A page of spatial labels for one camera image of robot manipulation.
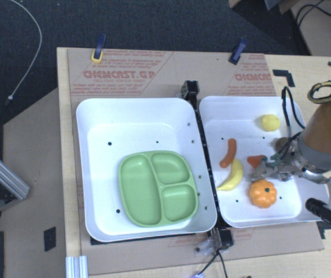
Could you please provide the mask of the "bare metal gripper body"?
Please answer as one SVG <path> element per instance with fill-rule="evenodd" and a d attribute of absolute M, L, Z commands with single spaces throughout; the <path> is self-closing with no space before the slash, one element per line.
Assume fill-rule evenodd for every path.
<path fill-rule="evenodd" d="M 275 153 L 270 157 L 268 177 L 287 181 L 294 176 L 301 177 L 311 167 L 300 152 L 291 151 L 283 158 L 281 156 L 280 153 Z"/>

